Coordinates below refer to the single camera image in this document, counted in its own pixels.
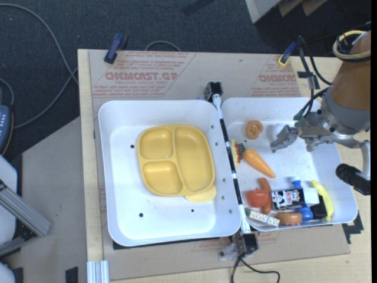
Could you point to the brown cardboard board red print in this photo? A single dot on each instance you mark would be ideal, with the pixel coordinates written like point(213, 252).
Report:
point(176, 69)

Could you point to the cow print milk carton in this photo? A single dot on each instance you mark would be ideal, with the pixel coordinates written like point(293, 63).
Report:
point(290, 198)

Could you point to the brown sausage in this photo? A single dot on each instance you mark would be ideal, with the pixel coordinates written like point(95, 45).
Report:
point(266, 186)

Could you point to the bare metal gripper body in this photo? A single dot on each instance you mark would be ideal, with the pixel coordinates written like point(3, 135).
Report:
point(316, 127)

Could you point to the orange red toy pepper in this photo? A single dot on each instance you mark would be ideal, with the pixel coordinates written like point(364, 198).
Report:
point(256, 198)

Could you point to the orange carrot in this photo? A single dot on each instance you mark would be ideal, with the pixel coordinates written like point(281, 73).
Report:
point(257, 161)

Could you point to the orange pretzel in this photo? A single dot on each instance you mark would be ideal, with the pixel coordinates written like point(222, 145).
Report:
point(251, 131)

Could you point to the white plastic tray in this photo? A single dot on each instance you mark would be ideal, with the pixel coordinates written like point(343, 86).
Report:
point(297, 164)
point(165, 220)

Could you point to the black box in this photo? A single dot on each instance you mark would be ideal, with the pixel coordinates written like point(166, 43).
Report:
point(319, 211)

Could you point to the thin black and white rod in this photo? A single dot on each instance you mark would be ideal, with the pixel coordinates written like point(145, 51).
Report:
point(232, 165)

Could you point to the yellow banana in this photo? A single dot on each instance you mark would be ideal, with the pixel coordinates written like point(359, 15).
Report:
point(325, 197)

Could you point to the black cylinder on white bracket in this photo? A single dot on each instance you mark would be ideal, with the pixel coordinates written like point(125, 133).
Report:
point(352, 177)

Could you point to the yellow red green toy burger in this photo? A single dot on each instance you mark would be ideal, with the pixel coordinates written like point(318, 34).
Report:
point(237, 153)

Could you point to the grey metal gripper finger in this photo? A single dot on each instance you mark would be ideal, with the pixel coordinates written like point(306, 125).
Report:
point(313, 144)
point(284, 137)

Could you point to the patterned white biscuit packet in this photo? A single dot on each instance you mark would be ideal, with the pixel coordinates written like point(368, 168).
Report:
point(262, 217)

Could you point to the blue round object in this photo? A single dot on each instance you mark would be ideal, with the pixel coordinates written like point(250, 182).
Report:
point(307, 214)

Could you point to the white bottle with blue cap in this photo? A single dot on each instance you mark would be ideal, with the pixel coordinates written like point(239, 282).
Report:
point(296, 184)

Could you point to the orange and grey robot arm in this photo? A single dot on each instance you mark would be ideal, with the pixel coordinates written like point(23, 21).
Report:
point(350, 78)

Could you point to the yellow divided plate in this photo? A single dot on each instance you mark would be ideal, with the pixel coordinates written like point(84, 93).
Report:
point(188, 155)

